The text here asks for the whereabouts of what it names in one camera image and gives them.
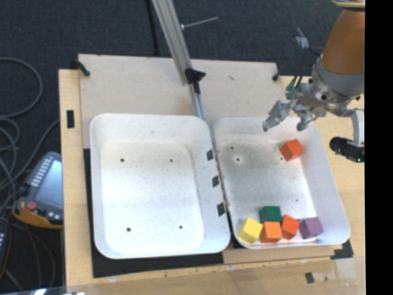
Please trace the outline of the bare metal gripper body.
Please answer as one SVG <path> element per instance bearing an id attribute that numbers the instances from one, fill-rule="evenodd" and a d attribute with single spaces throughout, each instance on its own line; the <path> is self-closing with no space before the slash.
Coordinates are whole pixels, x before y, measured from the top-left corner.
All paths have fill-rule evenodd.
<path id="1" fill-rule="evenodd" d="M 325 116 L 331 113 L 339 117 L 348 117 L 350 102 L 358 97 L 358 92 L 350 87 L 330 86 L 324 81 L 304 82 L 295 88 L 290 100 L 290 107 L 295 112 L 309 111 Z"/>

